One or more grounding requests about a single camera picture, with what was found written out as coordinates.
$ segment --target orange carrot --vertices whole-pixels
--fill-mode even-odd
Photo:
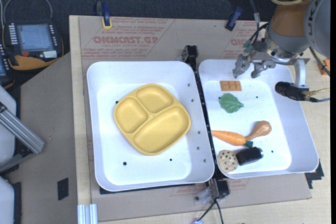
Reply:
[[[232,145],[236,146],[246,145],[248,147],[252,147],[252,142],[247,141],[245,137],[242,136],[241,134],[227,131],[211,131],[211,132],[215,137],[222,139],[223,141],[230,143]]]

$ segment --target blue clip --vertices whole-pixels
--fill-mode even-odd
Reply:
[[[242,12],[243,9],[241,7],[236,7],[235,11],[230,15],[225,28],[232,31],[236,25],[236,20],[238,19],[238,17],[241,15]]]
[[[102,23],[105,30],[110,30],[112,28],[112,19],[110,18],[109,7],[106,2],[102,2]]]

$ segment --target white tray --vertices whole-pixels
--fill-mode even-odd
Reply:
[[[87,71],[92,122],[94,169],[108,191],[193,184],[208,181],[214,160],[194,73],[179,61],[96,62]],[[139,153],[113,119],[116,101],[134,89],[156,83],[186,108],[191,128],[159,155]]]
[[[247,136],[257,121],[270,122],[270,134],[253,139],[253,146],[262,149],[264,156],[254,163],[238,166],[232,172],[222,173],[230,178],[311,172],[318,166],[318,156],[301,103],[276,93],[277,82],[293,82],[286,66],[276,65],[263,71],[255,79],[249,69],[234,78],[235,60],[205,60],[199,65],[199,75],[205,96],[209,123],[212,130],[223,130]],[[221,80],[241,83],[242,91],[229,92],[244,104],[237,112],[227,113],[219,104],[223,95]],[[216,155],[221,150],[239,152],[245,146],[234,146],[213,137]]]

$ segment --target cardboard sheet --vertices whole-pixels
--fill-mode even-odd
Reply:
[[[88,136],[92,202],[100,221],[204,210],[194,196],[205,184],[162,187],[121,193],[101,192],[95,177],[92,130],[86,72],[96,61],[180,60],[186,45],[196,45],[200,63],[205,59],[236,59],[243,44],[255,32],[254,22],[237,21],[233,31],[224,20],[115,18],[112,29],[102,28],[101,18],[79,18],[82,74]],[[304,174],[228,179],[230,195],[222,207],[311,198]]]

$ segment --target cookie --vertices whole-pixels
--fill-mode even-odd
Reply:
[[[232,151],[223,150],[217,155],[218,166],[224,172],[231,172],[238,167],[236,154]]]

